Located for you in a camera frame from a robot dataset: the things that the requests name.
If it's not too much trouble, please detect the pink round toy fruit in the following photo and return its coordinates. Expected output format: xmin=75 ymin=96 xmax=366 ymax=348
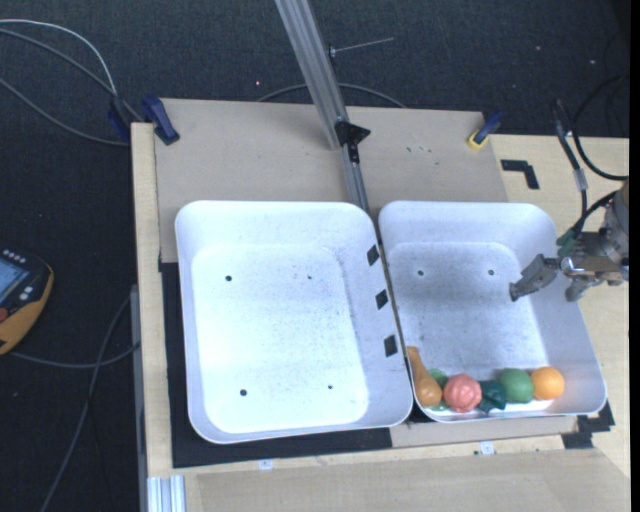
xmin=442 ymin=373 xmax=483 ymax=414

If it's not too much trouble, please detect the orange toy gourd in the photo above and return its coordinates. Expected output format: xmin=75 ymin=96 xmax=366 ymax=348
xmin=406 ymin=345 xmax=444 ymax=408

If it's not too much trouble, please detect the brown cardboard board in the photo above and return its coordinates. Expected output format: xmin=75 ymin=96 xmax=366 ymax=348
xmin=152 ymin=97 xmax=579 ymax=449

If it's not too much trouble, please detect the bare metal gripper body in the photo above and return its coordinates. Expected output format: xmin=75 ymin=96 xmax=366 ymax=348
xmin=559 ymin=214 xmax=630 ymax=286

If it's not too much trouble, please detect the dark green toy vegetable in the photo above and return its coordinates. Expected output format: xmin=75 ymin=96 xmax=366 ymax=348
xmin=478 ymin=379 xmax=509 ymax=414

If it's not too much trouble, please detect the orange toy fruit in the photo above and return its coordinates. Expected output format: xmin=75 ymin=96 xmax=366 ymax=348
xmin=530 ymin=366 xmax=566 ymax=401

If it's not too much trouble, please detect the green round toy fruit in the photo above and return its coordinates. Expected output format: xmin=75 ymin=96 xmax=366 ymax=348
xmin=498 ymin=367 xmax=536 ymax=404

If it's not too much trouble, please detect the white plastic tray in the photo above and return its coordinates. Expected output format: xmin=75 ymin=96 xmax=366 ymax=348
xmin=173 ymin=199 xmax=415 ymax=445
xmin=377 ymin=199 xmax=609 ymax=425

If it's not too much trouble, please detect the light green toy vegetable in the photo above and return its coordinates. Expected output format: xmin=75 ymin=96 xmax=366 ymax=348
xmin=427 ymin=368 xmax=451 ymax=413

